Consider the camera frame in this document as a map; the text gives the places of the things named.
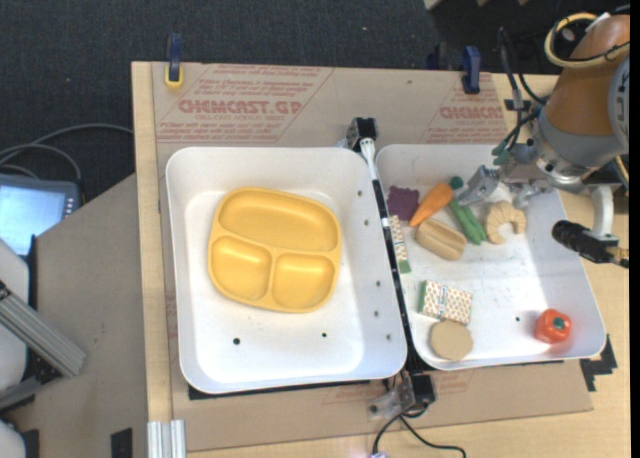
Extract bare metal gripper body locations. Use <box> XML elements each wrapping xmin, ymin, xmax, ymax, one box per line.
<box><xmin>499</xmin><ymin>143</ymin><xmax>600</xmax><ymax>196</ymax></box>

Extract tan croissant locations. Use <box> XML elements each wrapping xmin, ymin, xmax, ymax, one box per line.
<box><xmin>483</xmin><ymin>200</ymin><xmax>528</xmax><ymax>246</ymax></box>

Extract green bean pods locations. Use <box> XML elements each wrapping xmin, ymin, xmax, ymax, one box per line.
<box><xmin>447</xmin><ymin>197</ymin><xmax>488</xmax><ymax>247</ymax></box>

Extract orange carrot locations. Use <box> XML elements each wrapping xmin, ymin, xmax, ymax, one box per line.
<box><xmin>408</xmin><ymin>175</ymin><xmax>465</xmax><ymax>229</ymax></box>

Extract tan hot dog bun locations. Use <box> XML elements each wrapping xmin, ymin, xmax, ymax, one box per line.
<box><xmin>414</xmin><ymin>218</ymin><xmax>468</xmax><ymax>262</ymax></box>

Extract purple grapes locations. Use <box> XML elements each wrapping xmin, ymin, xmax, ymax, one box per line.
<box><xmin>385</xmin><ymin>185</ymin><xmax>421</xmax><ymax>222</ymax></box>

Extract white plastic tray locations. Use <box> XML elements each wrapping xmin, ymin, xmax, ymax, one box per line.
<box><xmin>164</xmin><ymin>145</ymin><xmax>409</xmax><ymax>395</ymax></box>
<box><xmin>374</xmin><ymin>143</ymin><xmax>608</xmax><ymax>372</ymax></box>

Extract narrow patterned carton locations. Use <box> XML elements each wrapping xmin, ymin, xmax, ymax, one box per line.
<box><xmin>388</xmin><ymin>214</ymin><xmax>413</xmax><ymax>275</ymax></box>

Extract thin black and white rod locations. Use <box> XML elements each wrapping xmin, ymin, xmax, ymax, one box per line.
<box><xmin>359</xmin><ymin>137</ymin><xmax>417</xmax><ymax>373</ymax></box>

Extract wide patterned carton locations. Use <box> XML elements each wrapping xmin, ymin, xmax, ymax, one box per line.
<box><xmin>416</xmin><ymin>279</ymin><xmax>474</xmax><ymax>326</ymax></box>

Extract orange bell pepper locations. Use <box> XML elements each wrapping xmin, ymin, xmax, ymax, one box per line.
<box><xmin>533</xmin><ymin>308</ymin><xmax>573</xmax><ymax>346</ymax></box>

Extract tan round biscuit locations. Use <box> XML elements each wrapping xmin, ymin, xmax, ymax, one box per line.
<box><xmin>428</xmin><ymin>319</ymin><xmax>475</xmax><ymax>363</ymax></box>

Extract brown cardboard board, red print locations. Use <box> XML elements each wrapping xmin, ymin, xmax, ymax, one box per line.
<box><xmin>149</xmin><ymin>61</ymin><xmax>609</xmax><ymax>453</ymax></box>

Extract yellow divided plate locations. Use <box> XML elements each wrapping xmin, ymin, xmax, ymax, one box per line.
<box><xmin>206</xmin><ymin>186</ymin><xmax>344</xmax><ymax>315</ymax></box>

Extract black cylinder on white bracket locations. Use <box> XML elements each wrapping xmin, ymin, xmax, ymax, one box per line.
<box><xmin>551</xmin><ymin>184</ymin><xmax>630</xmax><ymax>268</ymax></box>

